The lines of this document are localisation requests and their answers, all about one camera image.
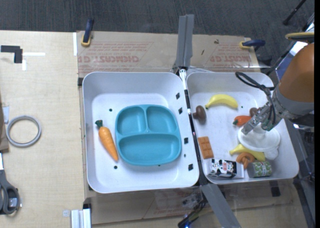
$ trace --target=gray carpet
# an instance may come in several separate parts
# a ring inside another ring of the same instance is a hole
[[[306,0],[0,0],[0,30],[75,32],[89,17],[96,31],[177,33],[179,16],[194,14],[194,34],[262,39],[259,59],[272,64],[315,11]]]

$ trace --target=metal ring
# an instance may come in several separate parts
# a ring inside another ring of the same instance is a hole
[[[16,142],[14,141],[11,136],[10,136],[10,129],[11,127],[17,123],[18,121],[20,120],[30,120],[32,121],[38,128],[38,134],[35,136],[35,138],[33,140],[31,140],[30,142],[27,142],[27,143],[19,143],[19,142]],[[8,137],[8,140],[9,142],[16,146],[16,147],[20,147],[20,148],[25,148],[25,147],[29,147],[33,144],[35,144],[39,138],[40,138],[40,135],[41,135],[41,126],[40,126],[40,123],[39,121],[37,121],[34,117],[32,116],[28,116],[28,115],[22,115],[22,116],[17,116],[15,118],[13,118],[12,120],[10,120],[10,122],[8,123],[8,126],[6,127],[6,136]]]

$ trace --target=blue plastic plate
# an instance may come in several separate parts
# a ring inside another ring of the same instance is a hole
[[[179,126],[173,113],[161,105],[134,105],[122,109],[115,121],[121,158],[132,165],[163,165],[181,153]]]

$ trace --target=scissors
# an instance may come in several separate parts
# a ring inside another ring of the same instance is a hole
[[[20,205],[18,190],[6,179],[2,153],[0,152],[0,212],[12,214]]]

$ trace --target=green can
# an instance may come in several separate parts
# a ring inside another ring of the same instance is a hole
[[[269,161],[256,161],[248,164],[247,172],[250,178],[265,177],[272,174],[272,167]]]

